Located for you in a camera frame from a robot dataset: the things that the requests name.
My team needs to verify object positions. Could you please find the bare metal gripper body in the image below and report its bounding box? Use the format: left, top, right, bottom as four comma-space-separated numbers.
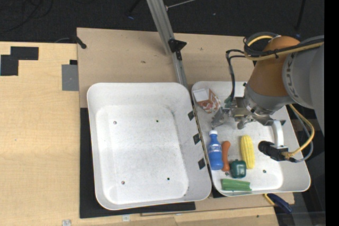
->
225, 97, 287, 127

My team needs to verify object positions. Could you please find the white and orange carton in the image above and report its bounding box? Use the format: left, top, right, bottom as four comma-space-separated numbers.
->
192, 88, 222, 114

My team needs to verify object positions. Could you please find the yellow toy corn cob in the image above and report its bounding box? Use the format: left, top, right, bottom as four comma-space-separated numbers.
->
240, 134, 256, 170

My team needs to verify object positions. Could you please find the blue plastic bottle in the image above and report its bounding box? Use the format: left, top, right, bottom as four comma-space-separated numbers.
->
207, 130, 224, 171

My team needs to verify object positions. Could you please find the white plastic tray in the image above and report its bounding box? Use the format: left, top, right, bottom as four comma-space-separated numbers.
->
191, 80, 311, 198
86, 82, 213, 211

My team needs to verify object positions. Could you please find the green toy pea pod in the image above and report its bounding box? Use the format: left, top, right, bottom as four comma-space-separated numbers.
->
220, 178, 253, 192

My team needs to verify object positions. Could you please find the brown cardboard board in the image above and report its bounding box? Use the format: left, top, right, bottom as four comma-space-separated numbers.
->
76, 28, 296, 218

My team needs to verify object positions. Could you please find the black cylinder on white bracket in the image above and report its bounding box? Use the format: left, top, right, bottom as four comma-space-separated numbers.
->
257, 119, 289, 162

